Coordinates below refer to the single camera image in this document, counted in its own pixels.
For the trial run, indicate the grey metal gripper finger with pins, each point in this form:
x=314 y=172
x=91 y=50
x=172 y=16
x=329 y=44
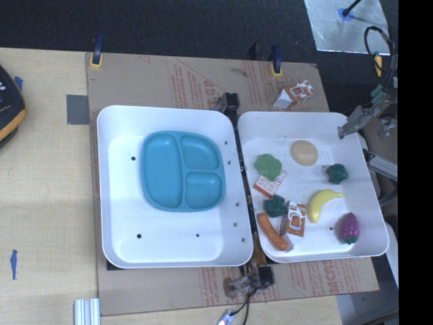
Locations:
x=386 y=129
x=353 y=122

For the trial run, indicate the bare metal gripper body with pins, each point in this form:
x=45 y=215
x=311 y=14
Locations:
x=387 y=106

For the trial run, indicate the dark green broccoli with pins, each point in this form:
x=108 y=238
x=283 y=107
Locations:
x=337 y=174
x=275 y=206

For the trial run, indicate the beige round biscuit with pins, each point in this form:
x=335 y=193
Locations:
x=304 y=152

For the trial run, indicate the orange and white carton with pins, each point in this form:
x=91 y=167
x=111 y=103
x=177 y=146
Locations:
x=297 y=93
x=296 y=220
x=265 y=187

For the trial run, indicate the yellow banana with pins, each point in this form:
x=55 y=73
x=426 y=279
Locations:
x=318 y=203

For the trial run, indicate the light green broccoli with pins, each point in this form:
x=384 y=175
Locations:
x=268 y=166

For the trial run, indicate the purple grapes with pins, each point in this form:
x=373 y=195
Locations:
x=349 y=228

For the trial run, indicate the thin black rod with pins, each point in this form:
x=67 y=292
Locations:
x=241 y=161

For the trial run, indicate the white plastic tray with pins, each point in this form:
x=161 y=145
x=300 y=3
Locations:
x=176 y=242
x=324 y=249

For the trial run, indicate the orange sausage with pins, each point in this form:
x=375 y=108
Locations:
x=270 y=232

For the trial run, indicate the blue divided plate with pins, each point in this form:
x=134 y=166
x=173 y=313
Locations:
x=162 y=171

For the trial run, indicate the brown cardboard board red print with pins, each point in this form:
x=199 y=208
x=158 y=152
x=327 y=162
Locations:
x=142 y=80

